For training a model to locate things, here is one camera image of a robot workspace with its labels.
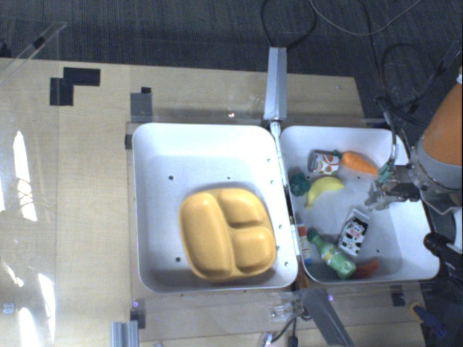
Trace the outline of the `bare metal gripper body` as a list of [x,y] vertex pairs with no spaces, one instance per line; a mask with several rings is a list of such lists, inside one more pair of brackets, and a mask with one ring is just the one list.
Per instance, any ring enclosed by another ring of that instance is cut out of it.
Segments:
[[407,165],[386,165],[378,177],[380,197],[387,202],[416,202],[420,199],[420,191],[410,176],[412,167]]

